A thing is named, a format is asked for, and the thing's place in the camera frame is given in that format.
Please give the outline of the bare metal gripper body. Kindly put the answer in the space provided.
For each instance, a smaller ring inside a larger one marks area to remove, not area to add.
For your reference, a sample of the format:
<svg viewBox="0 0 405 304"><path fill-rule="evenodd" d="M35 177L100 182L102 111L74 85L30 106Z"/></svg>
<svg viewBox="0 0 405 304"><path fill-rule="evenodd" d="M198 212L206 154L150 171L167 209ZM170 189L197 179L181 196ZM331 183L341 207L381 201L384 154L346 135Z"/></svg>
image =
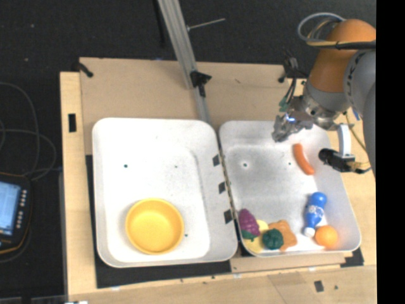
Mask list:
<svg viewBox="0 0 405 304"><path fill-rule="evenodd" d="M314 99L294 97L285 112L287 124L300 124L304 129L312 129L314 125L326 131L335 131L339 124L335 119L339 113L330 111L318 104Z"/></svg>

